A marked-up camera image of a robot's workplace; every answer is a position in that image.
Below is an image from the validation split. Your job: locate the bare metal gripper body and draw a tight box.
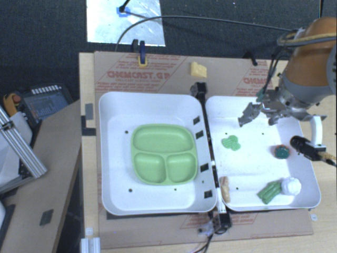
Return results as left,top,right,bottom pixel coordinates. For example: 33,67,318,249
261,88,318,121

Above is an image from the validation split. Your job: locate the light green toy vegetable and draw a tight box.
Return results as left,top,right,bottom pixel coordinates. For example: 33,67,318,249
221,134,242,151

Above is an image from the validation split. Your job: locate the teal and orange toy food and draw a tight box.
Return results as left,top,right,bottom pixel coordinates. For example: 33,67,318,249
273,144,291,160

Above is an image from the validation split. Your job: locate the thin black and white rod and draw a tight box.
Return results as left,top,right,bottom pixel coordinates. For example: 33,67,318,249
199,95,225,213

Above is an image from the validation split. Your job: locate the white plastic tray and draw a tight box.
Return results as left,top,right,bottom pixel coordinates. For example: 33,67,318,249
204,95,322,212
98,91,218,217

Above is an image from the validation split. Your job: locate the yellow cheese wedge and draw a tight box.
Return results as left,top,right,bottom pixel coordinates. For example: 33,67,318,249
190,61,208,78

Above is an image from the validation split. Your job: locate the green and white toy vegetable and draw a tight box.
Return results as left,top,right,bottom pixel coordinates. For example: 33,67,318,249
256,176,302,205

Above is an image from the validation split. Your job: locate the beige toy food piece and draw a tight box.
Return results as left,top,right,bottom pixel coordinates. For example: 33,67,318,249
219,176,232,203

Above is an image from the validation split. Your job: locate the brown cardboard board, red print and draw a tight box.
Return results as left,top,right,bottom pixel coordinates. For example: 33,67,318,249
93,51,315,250

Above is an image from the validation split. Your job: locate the green divided plate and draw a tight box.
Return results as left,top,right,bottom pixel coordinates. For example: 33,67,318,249
130,123,199,187

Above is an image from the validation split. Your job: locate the black cylinder on white bracket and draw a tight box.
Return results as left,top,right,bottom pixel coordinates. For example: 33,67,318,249
289,114,329,162

